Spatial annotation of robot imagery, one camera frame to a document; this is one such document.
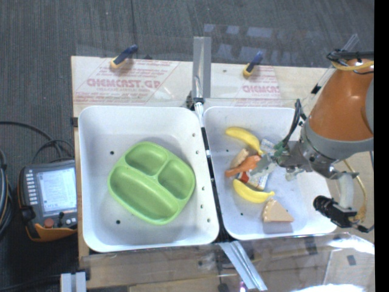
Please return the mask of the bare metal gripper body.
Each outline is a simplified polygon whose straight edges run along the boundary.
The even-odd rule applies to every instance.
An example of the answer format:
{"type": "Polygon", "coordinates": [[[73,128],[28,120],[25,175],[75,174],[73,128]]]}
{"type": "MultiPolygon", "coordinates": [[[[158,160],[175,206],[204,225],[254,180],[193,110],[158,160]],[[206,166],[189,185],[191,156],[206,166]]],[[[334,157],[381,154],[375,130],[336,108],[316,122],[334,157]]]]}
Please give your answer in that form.
{"type": "Polygon", "coordinates": [[[327,179],[340,179],[345,172],[335,169],[335,159],[325,156],[308,141],[292,141],[276,158],[280,167],[288,173],[296,171],[317,172],[327,179]]]}

